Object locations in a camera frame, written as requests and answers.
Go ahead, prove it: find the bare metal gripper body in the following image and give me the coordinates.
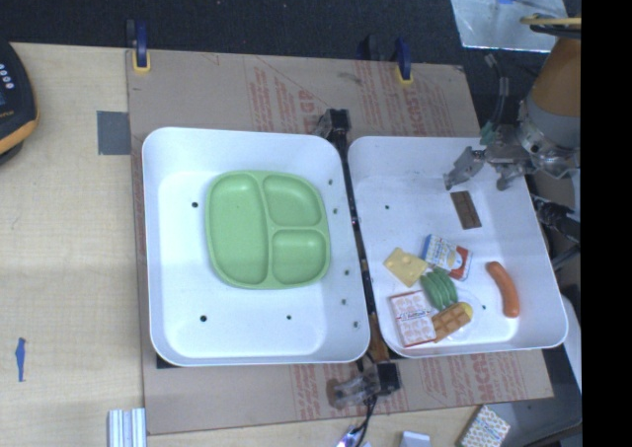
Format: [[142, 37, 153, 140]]
[[482, 122, 581, 177]]

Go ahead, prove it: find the brown chocolate bar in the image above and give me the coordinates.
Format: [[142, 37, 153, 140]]
[[449, 190, 483, 231]]

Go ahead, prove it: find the white plastic tray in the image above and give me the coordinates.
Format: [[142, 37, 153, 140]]
[[141, 126, 371, 368], [347, 135, 570, 360]]

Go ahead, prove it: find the white blue red carton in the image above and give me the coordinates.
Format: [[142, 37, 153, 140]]
[[420, 234, 474, 282]]

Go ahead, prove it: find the orange sausage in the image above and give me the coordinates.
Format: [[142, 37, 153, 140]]
[[485, 261, 521, 320]]

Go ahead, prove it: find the yellow cheese wedge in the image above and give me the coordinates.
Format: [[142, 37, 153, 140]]
[[382, 247, 430, 289]]

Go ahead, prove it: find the thin black rod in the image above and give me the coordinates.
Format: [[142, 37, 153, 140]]
[[334, 127, 392, 363]]

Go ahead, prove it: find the brown waffle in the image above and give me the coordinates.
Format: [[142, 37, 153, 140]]
[[431, 301, 475, 343]]

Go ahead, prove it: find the white red patterned packet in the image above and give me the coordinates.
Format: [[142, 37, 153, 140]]
[[387, 289, 438, 349]]

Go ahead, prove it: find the green divided plate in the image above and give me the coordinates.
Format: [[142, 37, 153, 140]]
[[204, 169, 331, 291]]

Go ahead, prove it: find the white orange patterned packet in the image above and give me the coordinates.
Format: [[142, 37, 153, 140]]
[[456, 404, 512, 447]]

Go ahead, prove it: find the brown cardboard board red print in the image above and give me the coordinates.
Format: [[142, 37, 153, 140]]
[[125, 48, 555, 436]]

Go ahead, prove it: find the black block with thin wires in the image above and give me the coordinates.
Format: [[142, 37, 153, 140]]
[[311, 108, 353, 138], [327, 360, 402, 410]]

